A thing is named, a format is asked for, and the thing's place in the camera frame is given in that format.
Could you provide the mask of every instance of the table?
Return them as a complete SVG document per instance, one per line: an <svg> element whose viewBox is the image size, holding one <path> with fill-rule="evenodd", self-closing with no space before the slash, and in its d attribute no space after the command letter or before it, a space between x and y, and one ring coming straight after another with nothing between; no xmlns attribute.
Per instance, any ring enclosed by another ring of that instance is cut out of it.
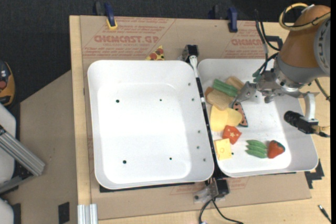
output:
<svg viewBox="0 0 336 224"><path fill-rule="evenodd" d="M71 71L76 141L78 204L89 205L92 202L92 197L88 161L86 104L83 94L84 78L80 18L81 16L70 16ZM179 19L178 22L186 27L188 24L198 24L202 27L200 31L203 33L202 36L207 40L208 44L218 42L214 40L214 35L208 34L208 30L210 29L207 28L209 27L207 20ZM219 30L224 30L227 26L225 21L222 20L216 22L216 27L218 27ZM195 28L188 29L190 32L185 33L183 39L190 38L190 42L196 41L194 37L195 35L193 34ZM265 29L266 33L272 32L270 35L279 35L282 38L286 37L286 32L276 23L266 23ZM172 54L177 53L176 49L168 51ZM329 78L322 78L321 82L327 89L330 88ZM317 91L315 86L311 86L310 90L312 91L313 89ZM330 103L325 101L321 94L317 96L316 101L318 104L316 118L320 120L320 125L330 125ZM321 204L327 212L331 212L330 139L314 136L313 140L323 166L324 177L323 180L313 182L311 199L229 207L223 209L223 214L229 218L240 220L243 223L327 223L328 221L320 212L318 205ZM197 223L197 217L198 211L193 210L170 214L107 219L101 220L99 223ZM206 219L209 224L225 223L215 209L206 210L203 214L203 218Z"/></svg>

